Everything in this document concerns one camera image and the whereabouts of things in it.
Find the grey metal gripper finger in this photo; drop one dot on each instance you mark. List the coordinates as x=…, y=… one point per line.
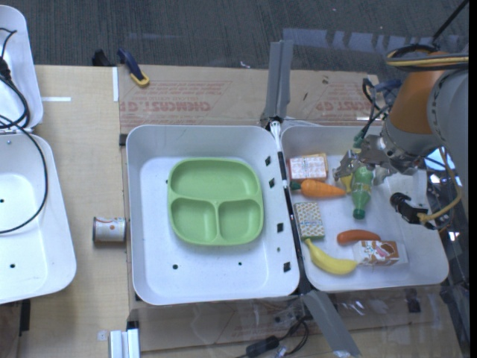
x=384, y=174
x=344, y=166

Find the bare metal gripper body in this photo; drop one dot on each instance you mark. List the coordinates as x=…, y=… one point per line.
x=376, y=151

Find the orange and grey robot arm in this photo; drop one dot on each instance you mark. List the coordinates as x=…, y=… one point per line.
x=417, y=99

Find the green plastic bottle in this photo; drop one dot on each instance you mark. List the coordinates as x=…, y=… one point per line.
x=361, y=196

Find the orange carrot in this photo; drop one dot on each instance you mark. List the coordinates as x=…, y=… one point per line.
x=322, y=188

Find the orange and white carton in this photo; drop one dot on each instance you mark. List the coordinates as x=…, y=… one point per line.
x=307, y=167

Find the white plastic tray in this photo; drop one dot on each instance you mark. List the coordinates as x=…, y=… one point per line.
x=376, y=215
x=156, y=237

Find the orange patterned white carton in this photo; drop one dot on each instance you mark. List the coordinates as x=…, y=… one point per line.
x=309, y=220

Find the orange sausage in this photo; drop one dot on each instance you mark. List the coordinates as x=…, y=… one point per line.
x=357, y=236

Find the brown and pink carton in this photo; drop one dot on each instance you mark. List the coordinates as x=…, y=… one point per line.
x=380, y=253

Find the yellow banana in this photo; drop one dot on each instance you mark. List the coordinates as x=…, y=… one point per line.
x=329, y=263

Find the green divided plate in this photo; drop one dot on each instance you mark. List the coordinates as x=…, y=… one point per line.
x=212, y=185

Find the brown cardboard board red print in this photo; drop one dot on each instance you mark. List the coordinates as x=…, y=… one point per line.
x=223, y=95

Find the white and orange can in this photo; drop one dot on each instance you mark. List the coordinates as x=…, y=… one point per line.
x=110, y=229

